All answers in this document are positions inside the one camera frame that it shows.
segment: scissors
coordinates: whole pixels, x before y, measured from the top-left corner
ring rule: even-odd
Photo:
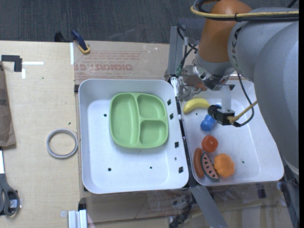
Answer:
[[[15,208],[10,208],[10,201],[17,201]],[[0,213],[11,216],[18,212],[20,208],[20,199],[18,193],[9,186],[4,172],[3,153],[0,147]]]

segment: toy banana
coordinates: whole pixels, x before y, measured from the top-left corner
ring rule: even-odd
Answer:
[[[186,102],[184,105],[183,111],[185,114],[188,114],[192,110],[196,108],[208,108],[210,104],[206,99],[203,98],[195,98]]]

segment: watermelon slice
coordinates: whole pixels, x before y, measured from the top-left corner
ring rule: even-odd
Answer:
[[[204,152],[201,156],[200,163],[202,165],[203,171],[207,177],[212,181],[219,181],[219,175],[213,167],[213,163],[210,157]]]

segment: wooden table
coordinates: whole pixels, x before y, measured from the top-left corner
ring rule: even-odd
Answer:
[[[64,160],[51,157],[46,149],[47,136],[55,129],[77,132],[74,66],[69,43],[1,41],[1,55],[19,55],[26,65],[26,78],[4,62],[10,108],[17,144],[3,148],[8,183],[18,190],[22,208],[15,217],[0,217],[1,228],[65,228],[66,211],[77,210],[80,200],[78,155]],[[73,148],[69,136],[59,134],[51,141],[58,153]],[[283,200],[277,192],[277,199]],[[280,203],[228,208],[219,203],[231,227],[292,227],[287,207]],[[190,214],[183,227],[208,227],[200,212]],[[88,227],[168,227],[168,218],[116,221]]]

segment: gray ring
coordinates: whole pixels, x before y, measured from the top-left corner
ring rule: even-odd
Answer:
[[[67,134],[69,134],[69,135],[74,139],[75,147],[74,147],[74,149],[73,149],[70,153],[68,153],[68,154],[63,154],[63,155],[56,154],[56,153],[54,153],[54,152],[51,150],[51,148],[49,147],[49,142],[50,142],[51,138],[52,138],[55,134],[57,134],[57,133],[67,133]],[[71,130],[69,130],[69,129],[64,129],[64,128],[56,129],[56,130],[52,131],[52,132],[48,135],[48,137],[47,137],[47,152],[48,152],[51,156],[53,156],[54,158],[57,158],[57,159],[66,159],[66,158],[72,156],[72,155],[77,151],[77,148],[78,148],[78,140],[77,140],[76,134],[73,133],[73,132],[72,132]]]

